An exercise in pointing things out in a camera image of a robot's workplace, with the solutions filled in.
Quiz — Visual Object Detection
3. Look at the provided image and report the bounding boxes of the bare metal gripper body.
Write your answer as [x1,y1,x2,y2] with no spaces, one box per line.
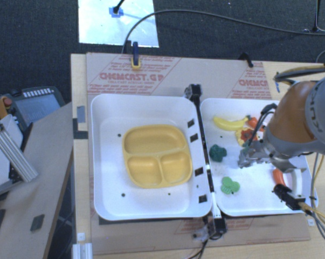
[237,139,307,174]

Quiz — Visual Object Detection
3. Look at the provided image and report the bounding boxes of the yellow and red pizza slice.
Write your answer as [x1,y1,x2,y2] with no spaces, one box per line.
[234,127,260,147]

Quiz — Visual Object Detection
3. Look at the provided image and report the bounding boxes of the dark green broccoli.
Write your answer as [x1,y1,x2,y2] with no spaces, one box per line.
[208,144,228,162]

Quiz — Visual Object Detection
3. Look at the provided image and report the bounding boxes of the light green grapes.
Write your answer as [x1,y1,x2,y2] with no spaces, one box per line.
[220,176,241,195]

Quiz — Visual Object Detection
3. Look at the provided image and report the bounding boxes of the yellow banana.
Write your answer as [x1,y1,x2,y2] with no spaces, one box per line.
[212,115,250,132]

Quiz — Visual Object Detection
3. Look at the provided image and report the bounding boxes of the white plastic tray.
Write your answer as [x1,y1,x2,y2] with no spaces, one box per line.
[199,98,320,217]
[90,93,213,222]

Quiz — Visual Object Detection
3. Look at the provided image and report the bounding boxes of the thin black and white rod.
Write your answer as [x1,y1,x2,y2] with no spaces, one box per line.
[191,90,223,221]

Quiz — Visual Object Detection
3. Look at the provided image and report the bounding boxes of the brown cardboard board red print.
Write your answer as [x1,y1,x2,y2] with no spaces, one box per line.
[85,52,312,255]

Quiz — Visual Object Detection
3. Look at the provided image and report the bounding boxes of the yellow divided plate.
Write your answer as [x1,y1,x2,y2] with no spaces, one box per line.
[121,124,193,189]

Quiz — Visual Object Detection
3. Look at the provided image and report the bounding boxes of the black cylinder on white bracket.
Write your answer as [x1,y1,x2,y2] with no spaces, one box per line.
[272,168,307,210]

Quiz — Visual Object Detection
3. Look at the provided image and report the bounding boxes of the black block with thin wires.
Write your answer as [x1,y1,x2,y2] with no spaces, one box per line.
[184,84,204,100]
[204,216,228,240]

